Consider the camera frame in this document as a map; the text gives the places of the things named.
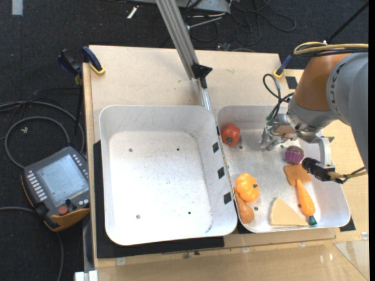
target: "red button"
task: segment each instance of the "red button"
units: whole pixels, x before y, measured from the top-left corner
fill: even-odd
[[[69,211],[68,211],[68,208],[66,206],[62,205],[62,206],[59,207],[59,214],[60,215],[66,215],[68,212]]]

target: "black bracket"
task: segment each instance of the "black bracket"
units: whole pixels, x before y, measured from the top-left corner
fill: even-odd
[[[193,64],[192,69],[195,78],[200,80],[200,85],[203,88],[207,88],[206,76],[212,71],[212,68],[201,64]]]

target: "screen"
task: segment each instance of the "screen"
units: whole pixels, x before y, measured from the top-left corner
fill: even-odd
[[[70,155],[38,170],[56,206],[88,190],[88,183]]]

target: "orange toy carrot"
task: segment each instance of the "orange toy carrot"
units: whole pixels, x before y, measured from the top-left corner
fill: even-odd
[[[300,179],[297,179],[296,185],[298,189],[298,197],[299,202],[301,203],[302,212],[309,217],[309,225],[316,225],[317,222],[313,216],[315,213],[314,202],[312,201],[311,196],[309,195],[308,191],[306,190]]]

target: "toy tomato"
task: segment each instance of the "toy tomato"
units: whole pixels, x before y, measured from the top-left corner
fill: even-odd
[[[229,124],[221,133],[221,139],[227,145],[234,146],[240,139],[240,128]]]
[[[236,179],[237,192],[240,197],[248,203],[259,198],[259,188],[257,180],[249,173],[242,173]]]

